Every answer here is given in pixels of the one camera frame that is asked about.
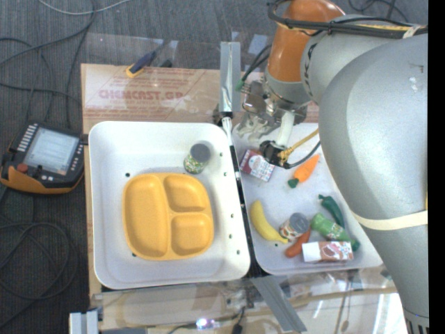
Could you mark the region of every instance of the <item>white tray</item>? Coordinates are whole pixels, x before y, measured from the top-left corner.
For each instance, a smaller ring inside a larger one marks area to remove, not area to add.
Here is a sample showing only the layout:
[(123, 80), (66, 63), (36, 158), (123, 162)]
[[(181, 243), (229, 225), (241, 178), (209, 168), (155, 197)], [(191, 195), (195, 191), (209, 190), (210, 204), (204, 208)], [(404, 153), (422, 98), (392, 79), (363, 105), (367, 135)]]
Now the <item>white tray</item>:
[[(289, 145), (312, 133), (318, 124), (302, 123), (293, 128)], [(267, 136), (261, 137), (256, 141), (249, 141), (247, 136), (240, 137), (236, 133), (236, 127), (233, 131), (233, 141), (236, 148), (238, 160), (241, 163), (246, 149), (258, 149), (261, 142), (266, 140), (275, 140), (278, 135), (278, 129)], [(297, 148), (289, 157), (289, 163), (292, 164), (306, 156), (318, 142), (318, 135)], [(332, 219), (330, 213), (320, 205), (318, 195), (332, 196), (339, 204), (345, 226), (350, 235), (360, 241), (360, 248), (354, 252), (354, 259), (348, 262), (320, 262), (306, 263), (303, 261), (302, 254), (287, 258), (284, 251), (289, 244), (283, 244), (278, 241), (267, 241), (263, 239), (258, 232), (250, 226), (252, 232), (252, 242), (254, 245), (255, 257), (261, 268), (273, 275), (291, 275), (298, 273), (313, 273), (322, 271), (334, 271), (343, 269), (358, 269), (364, 267), (375, 267), (382, 264), (382, 259), (374, 248), (373, 244), (366, 236), (360, 224), (353, 218), (345, 200), (335, 184), (321, 148), (317, 152), (320, 159), (311, 177), (303, 183), (292, 189), (287, 181), (292, 178), (294, 168), (285, 170), (275, 167), (268, 182), (260, 180), (252, 175), (241, 172), (241, 181), (245, 194), (245, 203), (249, 211), (250, 205), (260, 199), (264, 213), (269, 223), (276, 229), (287, 220), (292, 213), (299, 212), (311, 219), (317, 212), (323, 213), (326, 217)], [(320, 234), (313, 231), (310, 241), (325, 240)]]
[[(210, 197), (214, 239), (197, 257), (155, 261), (134, 257), (122, 227), (122, 192), (143, 173), (186, 173), (184, 157), (199, 141), (210, 146), (207, 167), (195, 177)], [(95, 125), (89, 135), (94, 266), (111, 289), (242, 278), (249, 269), (243, 216), (225, 132), (212, 124), (116, 122)]]

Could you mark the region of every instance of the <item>green bottle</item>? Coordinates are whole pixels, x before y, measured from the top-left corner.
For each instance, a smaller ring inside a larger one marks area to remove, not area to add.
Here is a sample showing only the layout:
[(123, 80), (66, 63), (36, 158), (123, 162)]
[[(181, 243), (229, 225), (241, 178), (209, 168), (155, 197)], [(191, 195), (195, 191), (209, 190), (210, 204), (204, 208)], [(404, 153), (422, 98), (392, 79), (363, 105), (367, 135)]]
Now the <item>green bottle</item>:
[(329, 240), (350, 241), (353, 251), (360, 247), (357, 240), (351, 239), (346, 230), (334, 221), (325, 218), (321, 213), (315, 214), (311, 220), (311, 228), (318, 231)]

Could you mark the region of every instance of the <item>toy banana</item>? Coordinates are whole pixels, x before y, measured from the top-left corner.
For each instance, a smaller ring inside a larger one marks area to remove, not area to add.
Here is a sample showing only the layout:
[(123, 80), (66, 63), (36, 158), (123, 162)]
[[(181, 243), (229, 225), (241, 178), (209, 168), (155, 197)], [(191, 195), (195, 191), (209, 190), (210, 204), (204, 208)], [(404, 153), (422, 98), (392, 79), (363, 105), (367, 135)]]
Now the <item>toy banana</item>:
[(288, 239), (285, 239), (280, 233), (267, 221), (263, 205), (259, 200), (252, 203), (250, 207), (250, 220), (256, 231), (266, 240), (280, 241), (287, 244)]

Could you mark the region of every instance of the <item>toy carrot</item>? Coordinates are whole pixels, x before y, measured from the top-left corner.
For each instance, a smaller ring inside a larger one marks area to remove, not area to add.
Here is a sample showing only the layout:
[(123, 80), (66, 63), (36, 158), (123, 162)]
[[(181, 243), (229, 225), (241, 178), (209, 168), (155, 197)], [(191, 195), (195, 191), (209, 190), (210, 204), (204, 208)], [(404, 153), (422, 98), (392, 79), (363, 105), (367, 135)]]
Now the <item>toy carrot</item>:
[(308, 229), (303, 235), (297, 238), (297, 241), (290, 245), (284, 254), (287, 257), (295, 257), (296, 255), (301, 254), (303, 250), (303, 244), (306, 244), (309, 241), (309, 237), (311, 236), (311, 228)]
[(299, 165), (295, 172), (293, 173), (293, 179), (287, 181), (287, 184), (291, 188), (295, 188), (299, 182), (304, 182), (307, 180), (312, 172), (314, 172), (315, 166), (317, 165), (320, 154), (316, 154), (308, 159), (305, 163)]

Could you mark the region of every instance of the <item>cardboard sheet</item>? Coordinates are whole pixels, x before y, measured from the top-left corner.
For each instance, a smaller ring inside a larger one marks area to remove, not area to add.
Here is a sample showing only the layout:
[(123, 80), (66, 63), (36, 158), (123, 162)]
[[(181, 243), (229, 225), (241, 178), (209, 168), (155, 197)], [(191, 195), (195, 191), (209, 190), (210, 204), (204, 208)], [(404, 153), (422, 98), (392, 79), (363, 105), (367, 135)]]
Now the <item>cardboard sheet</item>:
[[(129, 78), (127, 65), (82, 64), (83, 133), (107, 120), (210, 122), (218, 108), (220, 71), (185, 68), (145, 67)], [(261, 73), (253, 72), (250, 80)], [(243, 113), (235, 113), (233, 125)], [(318, 107), (311, 103), (305, 122), (318, 121)], [(88, 266), (90, 295), (102, 285), (95, 276), (92, 256), (92, 204), (89, 149), (85, 148), (86, 211), (88, 226)]]

